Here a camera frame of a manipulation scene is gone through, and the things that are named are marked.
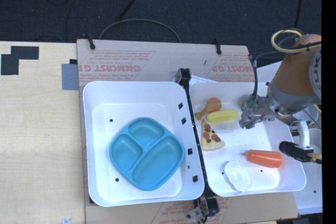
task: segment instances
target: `white tray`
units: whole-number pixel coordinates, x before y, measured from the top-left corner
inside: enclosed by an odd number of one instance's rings
[[[182,86],[174,82],[94,81],[83,90],[83,108],[89,194],[96,204],[109,207],[192,200],[203,193],[203,172]],[[135,187],[109,157],[113,138],[139,117],[149,117],[161,123],[184,146],[185,157],[180,167],[155,190]]]
[[[238,118],[229,122],[209,123],[226,143],[226,146],[215,151],[203,151],[206,175],[211,190],[223,197],[249,194],[275,193],[282,191],[298,191],[304,188],[306,176],[302,163],[282,155],[279,168],[269,168],[249,162],[243,152],[248,150],[279,151],[281,141],[293,142],[287,125],[274,121],[256,123],[252,129],[242,129],[238,120],[241,116],[241,105],[253,92],[254,83],[249,82],[217,82],[196,83],[191,86],[190,96],[194,112],[203,110],[211,97],[222,102],[222,109],[235,109]],[[266,96],[267,86],[258,84],[258,94]],[[201,141],[202,119],[195,118],[197,132]],[[251,184],[244,192],[237,191],[222,174],[221,167],[229,161],[238,161],[251,178]]]

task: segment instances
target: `pepperoni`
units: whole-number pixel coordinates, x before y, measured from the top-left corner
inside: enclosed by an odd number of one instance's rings
[[[210,135],[209,135],[207,132],[204,132],[204,133],[203,133],[203,137],[204,137],[205,139],[208,139],[208,138],[210,138]]]

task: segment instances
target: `toy pizza slice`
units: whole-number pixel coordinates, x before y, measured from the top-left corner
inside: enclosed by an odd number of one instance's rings
[[[204,151],[214,151],[225,146],[224,141],[219,138],[216,131],[205,120],[202,121],[201,145]]]

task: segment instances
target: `blue plate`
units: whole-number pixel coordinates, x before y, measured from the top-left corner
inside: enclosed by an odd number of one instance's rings
[[[151,118],[127,124],[110,145],[110,158],[135,186],[155,190],[179,168],[184,147],[166,127]]]

